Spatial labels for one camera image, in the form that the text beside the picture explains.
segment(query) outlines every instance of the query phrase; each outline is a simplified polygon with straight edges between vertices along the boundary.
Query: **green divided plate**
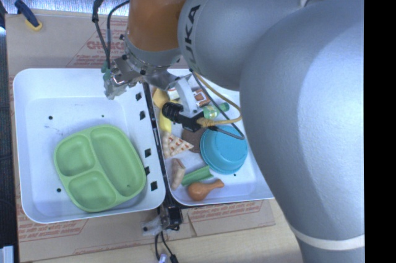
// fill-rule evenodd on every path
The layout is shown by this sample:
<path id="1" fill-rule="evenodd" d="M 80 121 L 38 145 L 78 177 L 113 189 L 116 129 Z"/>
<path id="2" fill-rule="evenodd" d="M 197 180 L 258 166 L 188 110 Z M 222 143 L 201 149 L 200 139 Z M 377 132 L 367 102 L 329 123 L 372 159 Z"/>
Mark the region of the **green divided plate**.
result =
<path id="1" fill-rule="evenodd" d="M 60 141 L 54 162 L 67 194 L 86 212 L 104 211 L 132 199 L 146 183 L 142 161 L 131 141 L 109 124 Z"/>

